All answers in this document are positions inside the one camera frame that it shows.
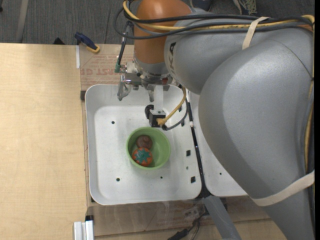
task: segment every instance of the wooden table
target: wooden table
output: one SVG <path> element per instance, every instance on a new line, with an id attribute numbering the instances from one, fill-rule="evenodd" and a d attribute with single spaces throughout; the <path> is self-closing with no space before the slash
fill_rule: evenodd
<path id="1" fill-rule="evenodd" d="M 0 54 L 0 238 L 72 239 L 87 210 L 76 48 L 0 43 Z"/>

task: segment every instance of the table surface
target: table surface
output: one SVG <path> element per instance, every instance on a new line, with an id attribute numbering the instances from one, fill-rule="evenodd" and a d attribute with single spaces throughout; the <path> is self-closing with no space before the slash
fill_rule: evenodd
<path id="1" fill-rule="evenodd" d="M 100 67 L 93 78 L 86 76 L 92 68 L 77 69 L 74 45 L 0 43 L 0 53 L 1 239 L 70 240 L 73 223 L 85 219 L 89 191 L 81 75 L 100 81 Z M 236 227 L 247 240 L 285 239 L 269 219 Z M 167 239 L 176 231 L 97 239 Z M 220 239 L 214 226 L 199 234 Z"/>

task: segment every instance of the green bowl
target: green bowl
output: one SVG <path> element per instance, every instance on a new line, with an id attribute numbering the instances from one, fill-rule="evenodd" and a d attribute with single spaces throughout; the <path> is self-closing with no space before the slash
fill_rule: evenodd
<path id="1" fill-rule="evenodd" d="M 153 160 L 148 167 L 136 163 L 131 155 L 138 148 L 136 139 L 140 135 L 148 135 L 152 140 L 152 153 Z M 126 154 L 133 165 L 145 170 L 155 170 L 162 167 L 168 160 L 171 154 L 171 145 L 166 135 L 160 130 L 152 127 L 141 127 L 134 130 L 126 140 Z"/>

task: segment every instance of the blue and yellow clamp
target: blue and yellow clamp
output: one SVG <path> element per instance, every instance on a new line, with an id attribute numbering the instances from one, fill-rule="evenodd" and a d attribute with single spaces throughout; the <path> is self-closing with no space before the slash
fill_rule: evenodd
<path id="1" fill-rule="evenodd" d="M 74 35 L 75 39 L 77 39 L 77 45 L 80 43 L 83 43 L 86 45 L 86 48 L 93 53 L 98 53 L 100 51 L 99 45 L 95 44 L 91 41 L 91 39 L 87 36 L 85 36 L 82 33 L 76 32 Z"/>

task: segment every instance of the gray floor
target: gray floor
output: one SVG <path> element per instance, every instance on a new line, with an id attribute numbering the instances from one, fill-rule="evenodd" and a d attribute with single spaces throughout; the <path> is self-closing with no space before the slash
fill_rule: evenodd
<path id="1" fill-rule="evenodd" d="M 121 37 L 112 23 L 123 0 L 29 0 L 23 43 L 52 44 L 60 38 L 75 45 L 76 32 L 82 32 L 97 44 L 120 44 Z M 21 0 L 3 0 L 0 13 L 0 42 L 16 43 Z M 315 0 L 257 0 L 261 15 L 273 18 L 315 15 Z M 213 0 L 214 14 L 239 14 L 232 0 Z M 122 28 L 122 17 L 118 25 Z"/>

